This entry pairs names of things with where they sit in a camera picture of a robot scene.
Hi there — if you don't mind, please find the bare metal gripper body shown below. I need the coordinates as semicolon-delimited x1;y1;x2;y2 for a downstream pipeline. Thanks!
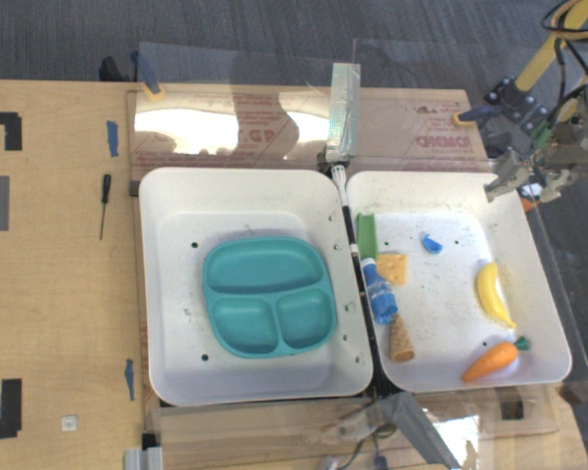
531;117;588;181

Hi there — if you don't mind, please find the yellow banana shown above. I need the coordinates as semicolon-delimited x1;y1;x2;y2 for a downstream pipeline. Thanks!
475;260;517;331

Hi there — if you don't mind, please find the white plastic tray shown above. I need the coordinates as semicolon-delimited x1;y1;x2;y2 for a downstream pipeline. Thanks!
345;170;573;394
137;166;374;407

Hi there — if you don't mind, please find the yellow biscuit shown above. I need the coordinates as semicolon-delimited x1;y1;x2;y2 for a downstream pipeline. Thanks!
375;252;409;287

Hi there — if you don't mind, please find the green trough-shaped block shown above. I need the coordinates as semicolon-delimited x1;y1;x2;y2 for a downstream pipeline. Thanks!
356;211;380;261

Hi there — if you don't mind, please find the thin black and white rod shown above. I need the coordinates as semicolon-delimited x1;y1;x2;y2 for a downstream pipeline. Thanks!
329;163;386;396

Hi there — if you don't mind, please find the blue and white bottle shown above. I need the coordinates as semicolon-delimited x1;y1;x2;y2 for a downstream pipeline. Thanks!
361;257;399;326

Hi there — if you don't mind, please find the orange carrot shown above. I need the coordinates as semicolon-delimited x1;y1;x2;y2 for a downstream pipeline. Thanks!
462;336;531;384

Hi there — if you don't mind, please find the brown ice cream cone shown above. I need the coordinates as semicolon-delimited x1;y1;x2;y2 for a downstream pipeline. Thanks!
389;312;416;363

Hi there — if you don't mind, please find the teal divided plate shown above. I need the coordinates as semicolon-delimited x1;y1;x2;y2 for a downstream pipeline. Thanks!
202;235;338;360

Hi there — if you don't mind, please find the black screwdriver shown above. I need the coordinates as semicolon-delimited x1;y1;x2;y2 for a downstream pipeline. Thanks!
99;173;113;242

